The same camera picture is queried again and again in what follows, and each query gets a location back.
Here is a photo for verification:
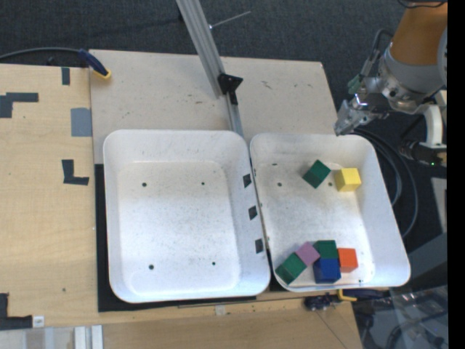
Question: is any orange cube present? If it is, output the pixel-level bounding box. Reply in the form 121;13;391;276
337;247;360;273

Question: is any purple cube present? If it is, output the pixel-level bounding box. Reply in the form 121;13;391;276
294;241;321;268

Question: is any pale wood board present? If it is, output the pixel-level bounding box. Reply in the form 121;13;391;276
88;48;392;311

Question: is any black cylinder on white bracket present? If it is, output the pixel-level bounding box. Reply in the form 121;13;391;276
399;89;448;167

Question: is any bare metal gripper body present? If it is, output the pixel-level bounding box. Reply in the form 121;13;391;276
352;73;438;124

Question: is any green cube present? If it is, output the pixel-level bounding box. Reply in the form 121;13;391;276
302;159;332;190
313;239;340;261
274;252;308;286

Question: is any white plastic tray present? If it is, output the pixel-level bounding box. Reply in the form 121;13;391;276
102;129;272;304
248;132;412;293

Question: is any black block with thin wires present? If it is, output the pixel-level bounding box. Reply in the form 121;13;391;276
304;294;336;312

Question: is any blue cube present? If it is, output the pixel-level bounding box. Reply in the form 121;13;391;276
312;257;342;284

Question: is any yellow cube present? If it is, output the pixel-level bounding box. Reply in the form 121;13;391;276
333;167;363;193

